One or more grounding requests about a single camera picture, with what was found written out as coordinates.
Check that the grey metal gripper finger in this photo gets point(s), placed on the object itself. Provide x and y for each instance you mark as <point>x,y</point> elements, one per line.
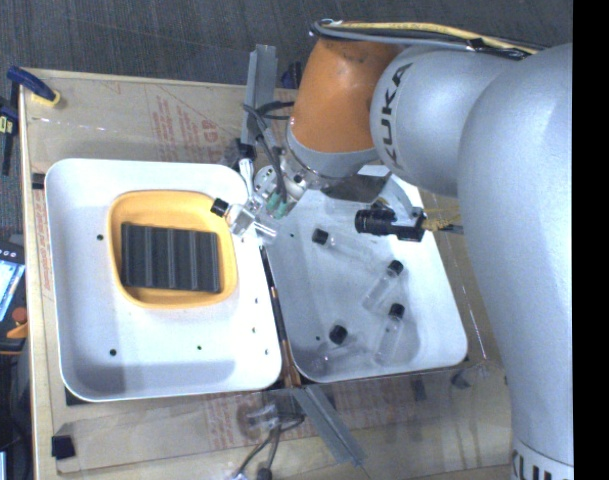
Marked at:
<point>247,180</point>
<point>240,222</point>

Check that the brown cardboard board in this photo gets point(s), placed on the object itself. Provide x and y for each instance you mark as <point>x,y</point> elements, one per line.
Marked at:
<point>134,113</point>

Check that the thin black rod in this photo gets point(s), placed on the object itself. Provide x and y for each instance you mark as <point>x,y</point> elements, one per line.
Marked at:
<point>279,313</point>

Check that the orange bowl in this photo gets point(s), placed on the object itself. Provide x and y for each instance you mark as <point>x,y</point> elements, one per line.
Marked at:
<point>169,207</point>

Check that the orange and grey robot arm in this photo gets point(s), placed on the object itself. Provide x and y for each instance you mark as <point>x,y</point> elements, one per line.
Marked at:
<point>514,178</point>

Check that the white plastic tray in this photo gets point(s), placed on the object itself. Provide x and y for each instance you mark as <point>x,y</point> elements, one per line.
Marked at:
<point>149,348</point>
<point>329,293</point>

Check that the black ribbed block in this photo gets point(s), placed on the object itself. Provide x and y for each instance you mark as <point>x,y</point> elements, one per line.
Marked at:
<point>169,258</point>

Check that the clear bottle with black cap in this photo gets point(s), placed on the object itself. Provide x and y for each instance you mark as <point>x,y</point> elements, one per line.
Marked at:
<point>384,283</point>
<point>338,335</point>
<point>321,237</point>
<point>220,207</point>
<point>391,333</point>

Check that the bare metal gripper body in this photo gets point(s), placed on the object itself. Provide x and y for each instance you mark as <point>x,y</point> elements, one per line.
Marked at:
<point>304,180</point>

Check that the black cylinder on white bracket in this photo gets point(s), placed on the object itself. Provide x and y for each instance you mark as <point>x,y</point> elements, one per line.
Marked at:
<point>379,222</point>

